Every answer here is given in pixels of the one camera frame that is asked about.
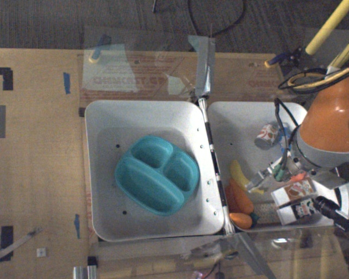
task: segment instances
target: yellow pole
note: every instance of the yellow pole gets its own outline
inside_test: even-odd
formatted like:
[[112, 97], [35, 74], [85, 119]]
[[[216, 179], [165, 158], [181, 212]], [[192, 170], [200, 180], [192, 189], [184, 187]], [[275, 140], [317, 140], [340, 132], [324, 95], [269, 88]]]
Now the yellow pole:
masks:
[[305, 49], [306, 53], [309, 55], [314, 55], [348, 12], [349, 0], [342, 0], [335, 11], [332, 13], [332, 15], [327, 19], [322, 28], [318, 31], [316, 36], [308, 44]]
[[332, 60], [330, 66], [341, 68], [349, 60], [349, 43], [345, 49]]

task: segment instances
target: orange carrot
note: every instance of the orange carrot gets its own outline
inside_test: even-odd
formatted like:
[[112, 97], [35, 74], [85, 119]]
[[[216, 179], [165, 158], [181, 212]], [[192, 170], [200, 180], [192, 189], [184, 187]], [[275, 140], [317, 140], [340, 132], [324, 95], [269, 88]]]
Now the orange carrot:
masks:
[[252, 218], [244, 213], [230, 213], [231, 221], [242, 230], [247, 230], [252, 226]]
[[230, 185], [225, 188], [225, 197], [227, 201], [227, 207], [229, 208], [230, 213], [240, 213], [240, 209], [234, 199], [234, 193]]
[[254, 211], [254, 204], [245, 191], [234, 180], [230, 179], [229, 183], [232, 187], [235, 203], [239, 207], [240, 212], [247, 215], [251, 214]]

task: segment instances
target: carrot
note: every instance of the carrot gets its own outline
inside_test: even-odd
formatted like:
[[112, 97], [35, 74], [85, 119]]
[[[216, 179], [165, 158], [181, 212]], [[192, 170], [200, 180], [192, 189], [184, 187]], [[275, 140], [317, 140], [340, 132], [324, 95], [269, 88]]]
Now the carrot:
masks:
[[246, 192], [232, 179], [229, 181], [234, 194], [234, 200], [240, 209], [241, 213], [251, 214], [254, 211], [254, 204], [251, 202]]
[[231, 221], [242, 230], [247, 230], [252, 226], [252, 218], [244, 213], [230, 213]]
[[240, 209], [234, 199], [234, 193], [230, 185], [225, 188], [225, 197], [227, 201], [227, 207], [230, 213], [240, 213]]

